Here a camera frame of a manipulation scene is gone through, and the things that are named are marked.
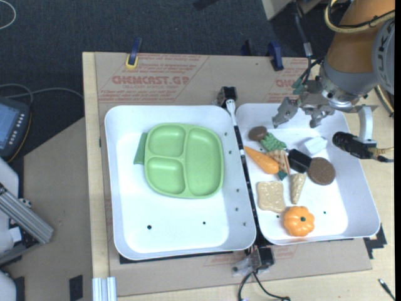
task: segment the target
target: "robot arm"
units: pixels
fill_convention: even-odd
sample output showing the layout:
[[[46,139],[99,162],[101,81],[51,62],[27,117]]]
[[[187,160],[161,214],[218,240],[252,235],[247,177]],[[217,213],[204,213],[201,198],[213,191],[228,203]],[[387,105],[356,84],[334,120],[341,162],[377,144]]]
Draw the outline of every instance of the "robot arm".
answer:
[[[372,158],[376,143],[371,140],[370,110],[376,107],[356,104],[377,85],[394,94],[395,0],[352,0],[336,26],[330,13],[337,1],[331,0],[325,12],[326,24],[336,34],[326,56],[311,64],[321,65],[319,76],[304,83],[297,81],[293,93],[299,95],[298,99],[284,99],[273,125],[287,122],[298,108],[311,115],[311,128],[335,110],[358,113],[359,137],[336,134],[333,142],[354,156]]]

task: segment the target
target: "green plate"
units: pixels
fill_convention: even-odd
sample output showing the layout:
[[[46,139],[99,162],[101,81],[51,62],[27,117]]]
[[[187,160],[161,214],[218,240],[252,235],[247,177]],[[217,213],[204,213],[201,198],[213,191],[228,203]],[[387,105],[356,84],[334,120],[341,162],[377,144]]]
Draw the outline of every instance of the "green plate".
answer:
[[[196,125],[156,125],[146,137],[144,166],[148,184],[160,194],[211,197],[223,182],[220,138]]]

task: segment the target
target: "blue clamp handle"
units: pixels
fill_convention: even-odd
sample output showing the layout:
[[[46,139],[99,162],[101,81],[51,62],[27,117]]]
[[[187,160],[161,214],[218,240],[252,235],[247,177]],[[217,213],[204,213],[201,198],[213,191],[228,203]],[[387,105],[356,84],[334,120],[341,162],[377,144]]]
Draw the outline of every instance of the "blue clamp handle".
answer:
[[[135,40],[133,41],[133,46],[131,53],[127,56],[127,60],[125,61],[125,66],[128,69],[135,69],[137,64],[138,64],[138,52],[140,49],[140,46],[142,44],[142,38],[141,37],[136,37]]]
[[[277,41],[272,41],[268,44],[268,55],[273,56],[271,64],[273,65],[274,70],[279,71],[284,69],[283,61],[281,59],[281,47]]]

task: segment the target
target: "orange pumpkin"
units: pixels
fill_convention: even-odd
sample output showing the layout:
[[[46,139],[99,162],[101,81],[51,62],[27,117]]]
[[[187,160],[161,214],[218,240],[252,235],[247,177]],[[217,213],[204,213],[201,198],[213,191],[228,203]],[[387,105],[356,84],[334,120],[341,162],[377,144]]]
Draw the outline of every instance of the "orange pumpkin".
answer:
[[[306,236],[315,228],[315,217],[304,206],[292,206],[284,214],[284,227],[292,236]]]

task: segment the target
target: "orange carrot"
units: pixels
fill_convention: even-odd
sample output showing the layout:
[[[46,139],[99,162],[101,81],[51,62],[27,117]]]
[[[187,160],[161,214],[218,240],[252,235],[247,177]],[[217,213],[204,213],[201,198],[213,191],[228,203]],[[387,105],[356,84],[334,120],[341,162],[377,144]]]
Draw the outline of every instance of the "orange carrot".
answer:
[[[248,146],[244,146],[245,153],[267,174],[276,174],[279,171],[278,163],[271,157],[258,152]]]

